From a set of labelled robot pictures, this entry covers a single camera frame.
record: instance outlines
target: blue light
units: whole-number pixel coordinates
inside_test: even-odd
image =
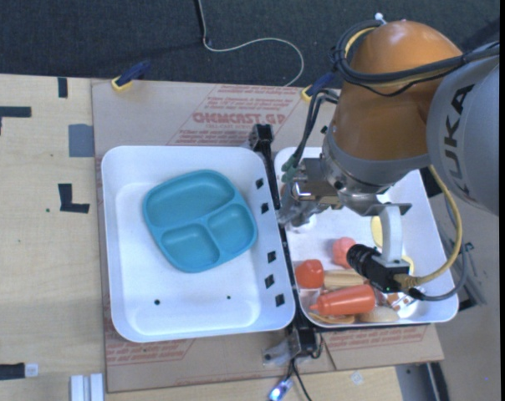
[[[275,388],[269,394],[269,399],[271,399],[271,401],[278,401],[278,397],[279,396],[280,396],[280,389],[279,388]]]

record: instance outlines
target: yellow cable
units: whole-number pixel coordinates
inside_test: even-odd
[[[351,46],[353,46],[353,43],[356,41],[357,38],[359,38],[362,34],[368,33],[371,30],[375,30],[377,27],[370,27],[370,28],[365,28],[363,30],[360,30],[359,32],[355,33],[353,37],[351,37],[347,44],[345,45],[345,55],[344,57],[347,57],[347,54],[349,53],[349,50],[351,49]]]
[[[394,278],[396,281],[398,281],[401,284],[401,288],[406,291],[409,288],[413,288],[416,286],[419,286],[421,284],[424,284],[426,282],[429,282],[436,277],[439,277],[442,273],[444,273],[447,269],[449,269],[457,257],[459,256],[459,251],[461,250],[461,243],[462,243],[462,221],[461,221],[461,214],[459,212],[459,209],[457,208],[457,204],[453,200],[453,196],[451,195],[450,191],[447,189],[446,185],[444,182],[441,180],[440,176],[436,173],[436,170],[433,165],[429,166],[429,171],[435,178],[436,183],[439,185],[439,187],[442,190],[442,193],[444,193],[444,196],[446,197],[447,203],[451,207],[451,211],[453,214],[453,218],[455,220],[455,224],[457,227],[457,234],[455,237],[455,244],[453,246],[453,250],[451,251],[451,255],[449,258],[446,260],[446,262],[438,268],[436,271],[433,273],[430,273],[429,275],[425,277],[413,277],[411,275],[396,275]]]

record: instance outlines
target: orange toy food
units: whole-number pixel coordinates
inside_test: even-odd
[[[323,263],[312,258],[295,267],[295,279],[301,288],[321,288],[324,281]]]
[[[347,251],[356,244],[355,239],[351,237],[340,237],[333,244],[333,261],[339,266],[350,269],[351,266],[347,262]]]
[[[341,288],[321,294],[310,306],[320,315],[355,315],[371,312],[375,308],[375,292],[368,284]]]

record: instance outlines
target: orange ball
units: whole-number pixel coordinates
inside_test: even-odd
[[[340,237],[333,244],[333,261],[345,269],[350,269],[351,266],[347,262],[347,251],[356,244],[355,239],[347,236]]]
[[[301,288],[321,288],[324,282],[323,263],[317,258],[303,261],[295,267],[295,279]]]

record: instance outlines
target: blue divided plate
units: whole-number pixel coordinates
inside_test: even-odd
[[[184,272],[202,272],[239,256],[258,234],[240,192],[214,170],[157,185],[143,200],[143,215],[167,260]]]

